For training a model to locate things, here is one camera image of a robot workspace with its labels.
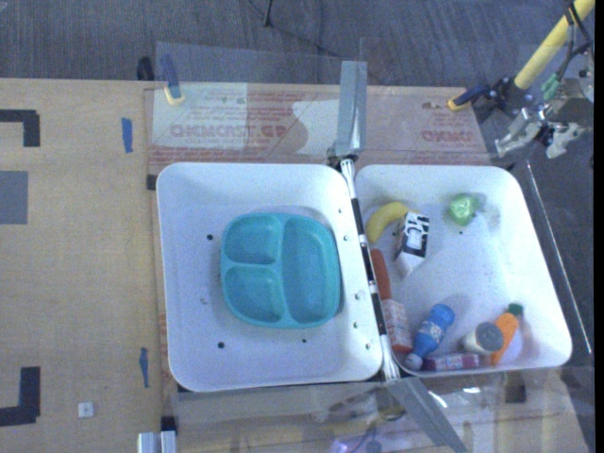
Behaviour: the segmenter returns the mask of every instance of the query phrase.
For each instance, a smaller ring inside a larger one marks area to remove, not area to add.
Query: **yellow tube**
[[[579,18],[583,20],[592,11],[595,4],[596,0],[575,0],[575,8],[577,9]],[[566,17],[562,16],[530,60],[515,77],[513,83],[518,89],[528,89],[546,65],[558,53],[560,47],[566,42],[567,27]]]

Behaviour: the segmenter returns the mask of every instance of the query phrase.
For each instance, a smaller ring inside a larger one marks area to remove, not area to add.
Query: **blue divided plate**
[[[317,327],[340,306],[340,263],[331,232],[290,213],[247,213],[221,243],[221,280],[229,309],[258,326]]]

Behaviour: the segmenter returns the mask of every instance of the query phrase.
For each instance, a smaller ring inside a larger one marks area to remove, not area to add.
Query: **toy banana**
[[[400,201],[392,201],[378,208],[367,222],[366,235],[369,243],[377,242],[386,227],[394,220],[403,218],[407,211],[410,211],[410,209]]]

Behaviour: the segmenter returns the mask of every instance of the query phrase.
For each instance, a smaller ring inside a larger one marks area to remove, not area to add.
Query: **bottle label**
[[[418,334],[427,334],[430,336],[436,344],[441,343],[441,339],[445,335],[443,330],[438,324],[434,324],[431,321],[424,321],[417,331]]]

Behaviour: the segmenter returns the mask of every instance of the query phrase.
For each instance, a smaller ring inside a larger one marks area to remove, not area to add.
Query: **blue plastic bottle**
[[[436,350],[446,329],[453,324],[454,320],[455,312],[450,307],[445,304],[436,304],[415,334],[413,351],[405,359],[405,366],[412,371],[419,371],[422,368],[424,357]]]

